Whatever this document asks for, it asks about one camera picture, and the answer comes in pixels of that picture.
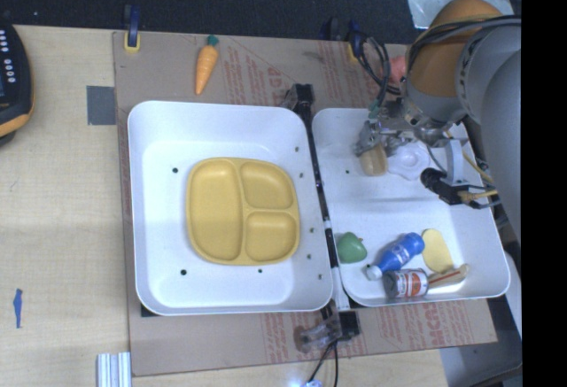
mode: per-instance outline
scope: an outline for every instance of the wooden table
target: wooden table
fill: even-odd
[[[0,385],[92,387],[97,355],[128,351],[117,131],[87,119],[87,87],[114,86],[112,31],[16,28],[36,100],[31,120],[0,148]],[[315,365],[151,376],[132,384],[299,387]],[[317,378],[332,385],[332,357]],[[338,379],[351,386],[447,385],[438,350],[340,359]]]

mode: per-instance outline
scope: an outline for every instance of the yellow clip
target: yellow clip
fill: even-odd
[[[124,50],[131,53],[136,53],[140,50],[140,33],[136,35],[136,45],[134,47],[128,45],[128,31],[124,33]]]

